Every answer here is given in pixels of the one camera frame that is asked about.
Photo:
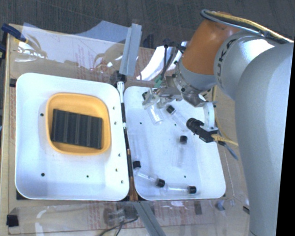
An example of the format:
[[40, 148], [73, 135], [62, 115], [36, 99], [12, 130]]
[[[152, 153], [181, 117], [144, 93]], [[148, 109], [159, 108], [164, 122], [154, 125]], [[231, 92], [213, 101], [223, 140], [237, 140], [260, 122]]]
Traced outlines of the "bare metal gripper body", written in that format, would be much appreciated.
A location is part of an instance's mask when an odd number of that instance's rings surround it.
[[210, 77], [176, 73], [174, 77], [166, 77], [166, 86], [157, 90], [160, 98], [185, 100], [193, 107], [201, 107], [204, 100], [200, 94], [209, 90]]

